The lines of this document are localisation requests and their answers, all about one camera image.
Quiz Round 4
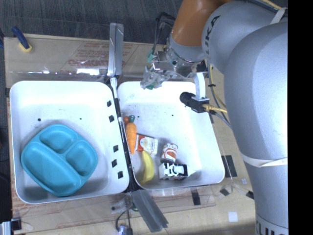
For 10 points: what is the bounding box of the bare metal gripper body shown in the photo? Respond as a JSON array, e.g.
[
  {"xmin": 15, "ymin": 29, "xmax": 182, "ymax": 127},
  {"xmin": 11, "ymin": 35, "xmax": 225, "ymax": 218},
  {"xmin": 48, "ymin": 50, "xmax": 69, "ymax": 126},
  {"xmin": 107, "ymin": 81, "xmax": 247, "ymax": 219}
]
[{"xmin": 152, "ymin": 50, "xmax": 198, "ymax": 79}]

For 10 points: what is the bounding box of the white plastic tray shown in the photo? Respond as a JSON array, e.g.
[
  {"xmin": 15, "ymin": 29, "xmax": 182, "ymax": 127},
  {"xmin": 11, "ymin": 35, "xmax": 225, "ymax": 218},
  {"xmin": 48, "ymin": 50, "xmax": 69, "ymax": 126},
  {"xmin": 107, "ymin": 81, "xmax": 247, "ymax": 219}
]
[
  {"xmin": 9, "ymin": 80, "xmax": 130, "ymax": 205},
  {"xmin": 116, "ymin": 80, "xmax": 226, "ymax": 191}
]

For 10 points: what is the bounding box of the orange carrot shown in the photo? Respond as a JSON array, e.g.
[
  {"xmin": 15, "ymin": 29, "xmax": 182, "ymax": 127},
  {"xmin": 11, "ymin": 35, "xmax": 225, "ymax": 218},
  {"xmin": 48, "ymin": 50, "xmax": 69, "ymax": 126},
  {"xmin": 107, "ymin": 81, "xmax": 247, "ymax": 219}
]
[{"xmin": 123, "ymin": 115, "xmax": 138, "ymax": 155}]

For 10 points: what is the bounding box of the orange and white carton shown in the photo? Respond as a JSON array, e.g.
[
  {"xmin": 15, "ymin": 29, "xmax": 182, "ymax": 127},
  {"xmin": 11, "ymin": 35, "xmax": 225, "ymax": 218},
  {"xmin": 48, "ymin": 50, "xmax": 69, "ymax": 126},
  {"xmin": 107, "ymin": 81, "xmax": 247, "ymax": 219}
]
[{"xmin": 134, "ymin": 133, "xmax": 159, "ymax": 156}]

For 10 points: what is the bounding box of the red and white can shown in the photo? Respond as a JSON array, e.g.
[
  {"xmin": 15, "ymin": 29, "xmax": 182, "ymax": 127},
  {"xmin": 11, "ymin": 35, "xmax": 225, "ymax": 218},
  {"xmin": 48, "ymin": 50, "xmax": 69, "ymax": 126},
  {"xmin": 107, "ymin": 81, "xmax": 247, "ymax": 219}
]
[{"xmin": 160, "ymin": 142, "xmax": 179, "ymax": 164}]

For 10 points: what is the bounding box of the yellow banana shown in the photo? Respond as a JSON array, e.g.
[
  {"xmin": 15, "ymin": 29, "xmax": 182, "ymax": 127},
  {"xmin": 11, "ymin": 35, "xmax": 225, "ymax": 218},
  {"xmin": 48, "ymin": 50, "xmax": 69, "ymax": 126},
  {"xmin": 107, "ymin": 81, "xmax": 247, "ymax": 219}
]
[{"xmin": 139, "ymin": 150, "xmax": 156, "ymax": 185}]

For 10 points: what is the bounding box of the brown cardboard board, red print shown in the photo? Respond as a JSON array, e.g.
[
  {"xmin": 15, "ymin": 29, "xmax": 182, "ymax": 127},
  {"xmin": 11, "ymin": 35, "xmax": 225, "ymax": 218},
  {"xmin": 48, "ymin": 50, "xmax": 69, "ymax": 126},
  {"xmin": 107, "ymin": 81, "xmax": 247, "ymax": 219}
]
[{"xmin": 3, "ymin": 33, "xmax": 256, "ymax": 235}]

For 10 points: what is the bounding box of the black and white carton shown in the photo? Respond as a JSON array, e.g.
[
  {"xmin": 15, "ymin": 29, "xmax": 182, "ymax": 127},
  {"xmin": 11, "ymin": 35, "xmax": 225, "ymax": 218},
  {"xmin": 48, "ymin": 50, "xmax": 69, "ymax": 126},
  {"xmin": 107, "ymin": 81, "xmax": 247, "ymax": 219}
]
[{"xmin": 158, "ymin": 162, "xmax": 189, "ymax": 181}]

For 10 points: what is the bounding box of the blue divided plate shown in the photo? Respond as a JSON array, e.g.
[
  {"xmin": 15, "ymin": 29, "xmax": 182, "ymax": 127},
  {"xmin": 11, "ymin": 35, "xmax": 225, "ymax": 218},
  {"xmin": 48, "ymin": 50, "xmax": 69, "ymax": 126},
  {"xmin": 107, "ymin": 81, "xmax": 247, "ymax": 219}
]
[{"xmin": 20, "ymin": 123, "xmax": 99, "ymax": 197}]

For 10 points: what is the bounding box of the black cylinder on white bracket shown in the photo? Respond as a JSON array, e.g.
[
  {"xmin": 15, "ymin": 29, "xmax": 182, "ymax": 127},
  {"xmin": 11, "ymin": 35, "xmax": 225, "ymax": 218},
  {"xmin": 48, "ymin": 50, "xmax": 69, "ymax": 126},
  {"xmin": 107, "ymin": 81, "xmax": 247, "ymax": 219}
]
[{"xmin": 179, "ymin": 71, "xmax": 211, "ymax": 114}]

